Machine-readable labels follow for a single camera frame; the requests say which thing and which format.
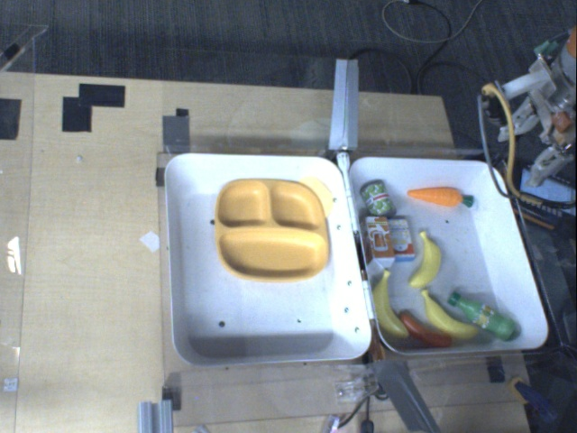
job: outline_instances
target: yellow cable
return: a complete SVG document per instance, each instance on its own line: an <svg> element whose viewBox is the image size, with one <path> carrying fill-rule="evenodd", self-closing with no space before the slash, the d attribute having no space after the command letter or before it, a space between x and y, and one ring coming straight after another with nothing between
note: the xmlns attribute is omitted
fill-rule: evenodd
<svg viewBox="0 0 577 433"><path fill-rule="evenodd" d="M507 99L503 96L500 90L495 86L495 84L488 83L483 86L481 93L487 97L496 97L503 111L505 112L505 118L507 119L508 127L508 159L507 159L507 177L505 182L507 183L507 188L513 196L521 199L529 204L535 204L538 206L542 205L542 201L537 198L532 198L527 194L521 194L519 190L515 187L513 183L513 167L515 166L515 126L513 125L513 115L511 114L511 108L508 105Z"/></svg>

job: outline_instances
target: yellow banana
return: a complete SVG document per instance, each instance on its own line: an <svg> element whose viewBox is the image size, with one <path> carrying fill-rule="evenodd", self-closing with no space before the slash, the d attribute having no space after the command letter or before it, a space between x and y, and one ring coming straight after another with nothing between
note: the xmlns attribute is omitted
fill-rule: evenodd
<svg viewBox="0 0 577 433"><path fill-rule="evenodd" d="M385 270L382 274L382 279L377 284L377 287L372 291L372 297L375 301L375 309L377 311L377 320L379 321L380 329L390 335L399 338L407 338L408 330L397 315L394 313L389 303L389 276L390 271Z"/></svg>
<svg viewBox="0 0 577 433"><path fill-rule="evenodd" d="M436 301L429 297L428 290L421 290L421 295L425 299L426 317L433 326L453 338L460 338L461 340L473 338L477 335L479 332L477 327L451 318Z"/></svg>
<svg viewBox="0 0 577 433"><path fill-rule="evenodd" d="M433 280L441 267L439 246L427 237L425 231L421 231L419 235L423 239L423 261L408 282L415 289L425 287Z"/></svg>

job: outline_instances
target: white plastic tray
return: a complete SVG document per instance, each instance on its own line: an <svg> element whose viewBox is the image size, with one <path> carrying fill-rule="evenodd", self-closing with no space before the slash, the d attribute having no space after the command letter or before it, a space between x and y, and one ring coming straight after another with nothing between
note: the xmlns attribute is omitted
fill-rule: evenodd
<svg viewBox="0 0 577 433"><path fill-rule="evenodd" d="M426 322L423 298L419 290L408 285L421 261L418 232L425 229L443 253L441 269L428 287L431 296L463 320L463 314L446 303L457 290L510 315L520 325L520 334L508 342L483 331L473 340L455 342L450 348L419 349L383 336L389 347L407 354L478 354L534 349L545 342L547 321L515 216L508 200L495 189L485 163L362 158L352 165L350 178L359 222L367 215L361 186L374 179L386 182L397 215L408 219L417 258L395 262L391 268L389 296L395 311L410 310ZM473 195L473 207L440 207L407 196L409 189L442 186ZM371 278L373 285L376 279Z"/></svg>
<svg viewBox="0 0 577 433"><path fill-rule="evenodd" d="M311 279L270 283L233 276L215 245L215 204L238 179L313 177L335 202L326 267ZM183 154L165 173L173 340L191 364L353 359L371 340L341 172L312 157Z"/></svg>

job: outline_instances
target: green soda can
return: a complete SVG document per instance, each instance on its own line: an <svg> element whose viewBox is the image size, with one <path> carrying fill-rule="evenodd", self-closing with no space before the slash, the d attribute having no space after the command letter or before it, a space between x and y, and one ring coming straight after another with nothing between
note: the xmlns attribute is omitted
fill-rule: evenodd
<svg viewBox="0 0 577 433"><path fill-rule="evenodd" d="M369 213L376 217L392 217L397 213L383 180L372 180L361 188L362 200Z"/></svg>

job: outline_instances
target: green bottle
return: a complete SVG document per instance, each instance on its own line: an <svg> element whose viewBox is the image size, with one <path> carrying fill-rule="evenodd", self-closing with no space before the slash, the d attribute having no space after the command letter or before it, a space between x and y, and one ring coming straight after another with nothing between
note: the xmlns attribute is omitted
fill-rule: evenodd
<svg viewBox="0 0 577 433"><path fill-rule="evenodd" d="M497 313L494 309L483 305L479 301L464 299L457 292L454 292L449 297L449 305L461 309L473 324L489 330L501 340L509 340L517 328L517 324L515 324L513 319Z"/></svg>

